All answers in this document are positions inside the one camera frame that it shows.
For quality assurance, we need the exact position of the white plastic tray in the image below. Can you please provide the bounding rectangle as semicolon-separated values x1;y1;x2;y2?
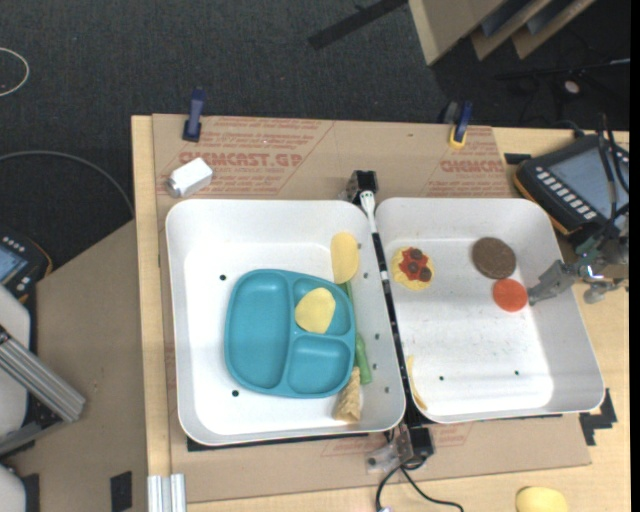
164;198;407;446
373;196;606;425

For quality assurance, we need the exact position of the tan waffle cone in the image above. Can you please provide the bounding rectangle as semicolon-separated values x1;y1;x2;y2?
331;366;363;423

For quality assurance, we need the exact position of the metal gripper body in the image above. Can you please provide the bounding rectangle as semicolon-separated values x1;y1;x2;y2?
573;243;630;305

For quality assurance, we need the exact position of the yellow lemon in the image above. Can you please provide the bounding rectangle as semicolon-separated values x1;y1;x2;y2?
514;485;570;512

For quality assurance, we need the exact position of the green asparagus stalk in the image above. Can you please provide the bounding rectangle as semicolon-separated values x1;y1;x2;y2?
343;281;374;386

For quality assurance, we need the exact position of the white small carton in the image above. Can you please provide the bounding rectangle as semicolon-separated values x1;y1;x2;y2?
165;156;215;199

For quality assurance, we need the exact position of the blue divided plate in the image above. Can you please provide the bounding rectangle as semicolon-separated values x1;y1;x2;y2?
223;268;358;400

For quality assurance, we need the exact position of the yellow potato chip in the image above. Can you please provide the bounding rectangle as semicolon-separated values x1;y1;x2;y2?
294;287;337;334
330;231;361;285

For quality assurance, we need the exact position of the brown round biscuit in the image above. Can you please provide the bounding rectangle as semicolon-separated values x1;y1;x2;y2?
471;236;518;281

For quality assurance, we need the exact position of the thin black and white rod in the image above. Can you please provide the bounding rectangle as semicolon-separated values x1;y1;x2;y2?
359;191;417;427

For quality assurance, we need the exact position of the orange round slice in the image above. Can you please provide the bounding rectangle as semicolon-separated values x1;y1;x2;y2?
492;278;530;314

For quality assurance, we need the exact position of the black block with wires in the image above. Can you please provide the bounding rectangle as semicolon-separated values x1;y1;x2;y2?
366;424;435;474
343;169;379;197

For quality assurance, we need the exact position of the brown cardboard board red print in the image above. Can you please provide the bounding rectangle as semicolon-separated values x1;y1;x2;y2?
151;113;593;504

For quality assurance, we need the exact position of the yellow pizza with red topping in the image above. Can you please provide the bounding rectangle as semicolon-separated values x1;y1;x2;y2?
390;246;436;294

